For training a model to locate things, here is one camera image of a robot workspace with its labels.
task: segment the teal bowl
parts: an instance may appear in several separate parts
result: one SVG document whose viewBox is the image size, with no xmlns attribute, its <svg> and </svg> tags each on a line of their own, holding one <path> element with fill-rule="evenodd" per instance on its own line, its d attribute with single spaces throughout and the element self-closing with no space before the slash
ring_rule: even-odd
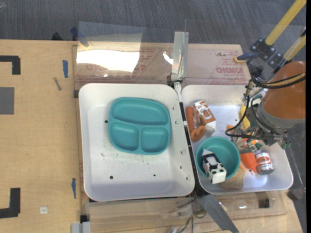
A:
<svg viewBox="0 0 311 233">
<path fill-rule="evenodd" d="M 241 158 L 237 146 L 225 137 L 212 136 L 203 141 L 195 152 L 196 165 L 205 177 L 207 177 L 207 175 L 201 165 L 203 149 L 213 152 L 223 164 L 224 168 L 227 170 L 226 179 L 231 178 L 238 171 Z"/>
</svg>

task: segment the toy food package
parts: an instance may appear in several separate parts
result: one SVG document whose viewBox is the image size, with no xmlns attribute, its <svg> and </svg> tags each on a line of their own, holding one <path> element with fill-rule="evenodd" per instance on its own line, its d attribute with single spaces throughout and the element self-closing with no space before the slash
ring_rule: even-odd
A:
<svg viewBox="0 0 311 233">
<path fill-rule="evenodd" d="M 216 118 L 210 111 L 204 100 L 197 101 L 193 104 L 194 118 L 200 125 L 205 126 L 206 132 L 212 134 L 216 130 Z"/>
<path fill-rule="evenodd" d="M 225 181 L 227 170 L 224 168 L 223 164 L 220 163 L 217 156 L 207 149 L 203 149 L 202 168 L 212 184 Z"/>
</svg>

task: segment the wire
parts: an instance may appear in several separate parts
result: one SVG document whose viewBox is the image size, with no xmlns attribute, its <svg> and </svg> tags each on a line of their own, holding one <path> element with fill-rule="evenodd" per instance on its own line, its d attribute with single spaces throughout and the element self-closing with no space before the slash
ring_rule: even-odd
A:
<svg viewBox="0 0 311 233">
<path fill-rule="evenodd" d="M 177 231 L 176 233 L 182 233 L 182 232 L 188 227 L 188 224 L 189 224 L 191 218 L 193 219 L 193 217 L 190 217 L 190 218 L 187 220 L 186 225 L 183 227 L 183 229 L 182 229 L 181 231 Z"/>
<path fill-rule="evenodd" d="M 198 214 L 199 214 L 199 212 L 197 212 L 197 213 L 195 213 L 195 214 L 193 214 L 193 215 L 194 215 L 196 218 L 198 218 L 198 219 L 202 219 L 202 218 L 204 218 L 204 217 L 207 215 L 206 212 L 204 212 L 203 216 L 198 216 Z"/>
<path fill-rule="evenodd" d="M 268 88 L 268 89 L 278 89 L 278 88 L 284 88 L 288 87 L 291 85 L 294 85 L 296 83 L 299 83 L 303 80 L 306 79 L 306 74 L 301 73 L 283 80 L 275 81 L 275 82 L 269 82 L 269 83 L 264 83 L 264 82 L 257 82 L 254 78 L 252 78 L 252 82 L 256 86 L 262 87 L 262 88 Z"/>
<path fill-rule="evenodd" d="M 194 226 L 193 217 L 191 217 L 191 233 L 193 233 L 193 226 Z"/>
<path fill-rule="evenodd" d="M 227 129 L 225 131 L 225 134 L 228 135 L 228 136 L 231 136 L 231 137 L 251 138 L 251 139 L 255 139 L 255 140 L 273 139 L 274 138 L 273 135 L 272 136 L 265 136 L 265 137 L 257 137 L 257 136 L 253 136 L 253 135 L 249 135 L 249 134 L 231 134 L 231 133 L 229 133 L 229 131 L 236 129 L 242 123 L 242 121 L 244 120 L 244 118 L 246 116 L 247 108 L 249 106 L 249 100 L 250 100 L 249 96 L 247 96 L 246 98 L 247 98 L 247 100 L 246 100 L 246 108 L 245 108 L 243 116 L 241 117 L 240 121 L 234 127 L 230 128 L 230 129 Z"/>
</svg>

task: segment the metal bracket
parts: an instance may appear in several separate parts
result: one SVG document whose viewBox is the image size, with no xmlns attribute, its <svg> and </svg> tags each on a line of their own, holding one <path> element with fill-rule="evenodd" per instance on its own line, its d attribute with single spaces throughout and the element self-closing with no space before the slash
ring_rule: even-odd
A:
<svg viewBox="0 0 311 233">
<path fill-rule="evenodd" d="M 188 32 L 175 32 L 171 80 L 180 81 L 186 76 L 188 62 Z"/>
<path fill-rule="evenodd" d="M 268 64 L 274 69 L 284 66 L 285 63 L 286 60 L 280 52 L 276 52 L 268 61 Z"/>
<path fill-rule="evenodd" d="M 70 233 L 91 233 L 90 222 L 72 223 Z"/>
<path fill-rule="evenodd" d="M 207 194 L 198 198 L 197 201 L 223 231 L 229 230 L 233 233 L 239 232 L 214 195 Z"/>
<path fill-rule="evenodd" d="M 276 52 L 273 46 L 265 43 L 264 39 L 259 39 L 252 47 L 251 51 L 258 53 L 259 57 L 264 61 L 268 61 L 271 56 Z"/>
</svg>

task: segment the teal divided plate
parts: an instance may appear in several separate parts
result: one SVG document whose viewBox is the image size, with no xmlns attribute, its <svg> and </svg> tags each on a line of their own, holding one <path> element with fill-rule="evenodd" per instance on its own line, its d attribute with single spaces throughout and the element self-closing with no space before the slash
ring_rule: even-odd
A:
<svg viewBox="0 0 311 233">
<path fill-rule="evenodd" d="M 120 151 L 159 154 L 170 143 L 170 114 L 154 100 L 119 98 L 109 111 L 108 133 L 111 144 Z"/>
</svg>

